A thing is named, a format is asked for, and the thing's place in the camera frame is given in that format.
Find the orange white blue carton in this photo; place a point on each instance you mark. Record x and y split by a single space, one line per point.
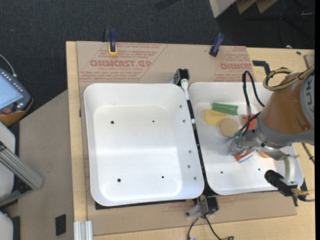
243 157

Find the tan round biscuit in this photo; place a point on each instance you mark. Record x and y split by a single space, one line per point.
228 127

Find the black cylinder on white bracket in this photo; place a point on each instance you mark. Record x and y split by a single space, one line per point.
290 167

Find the thin black and white rod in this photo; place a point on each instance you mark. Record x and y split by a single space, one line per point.
194 127

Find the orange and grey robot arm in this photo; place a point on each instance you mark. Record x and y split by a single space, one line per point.
282 104

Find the white plastic tray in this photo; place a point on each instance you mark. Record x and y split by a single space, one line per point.
140 144
225 176

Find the brown cardboard board, red print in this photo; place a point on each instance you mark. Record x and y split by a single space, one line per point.
155 59

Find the green toy vegetable stick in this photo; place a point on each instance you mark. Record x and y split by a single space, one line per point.
225 108

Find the yellow toy cheese slice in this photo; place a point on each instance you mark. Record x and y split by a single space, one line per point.
212 117

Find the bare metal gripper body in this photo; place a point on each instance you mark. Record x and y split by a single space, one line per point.
250 142

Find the small orange round toy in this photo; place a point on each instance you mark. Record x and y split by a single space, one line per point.
264 155

